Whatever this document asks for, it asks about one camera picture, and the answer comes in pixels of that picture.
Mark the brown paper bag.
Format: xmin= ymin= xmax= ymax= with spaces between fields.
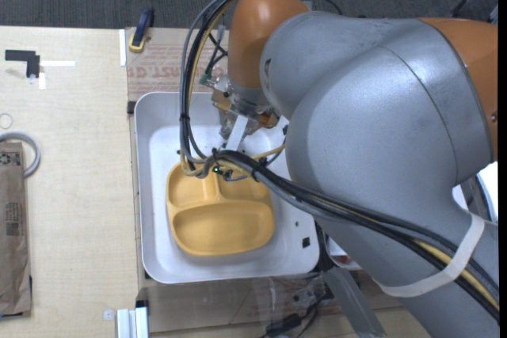
xmin=0 ymin=142 xmax=33 ymax=317

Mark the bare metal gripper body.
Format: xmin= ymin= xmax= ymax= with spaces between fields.
xmin=210 ymin=76 xmax=281 ymax=129

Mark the yellow divided plate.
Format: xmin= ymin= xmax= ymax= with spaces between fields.
xmin=165 ymin=159 xmax=276 ymax=257

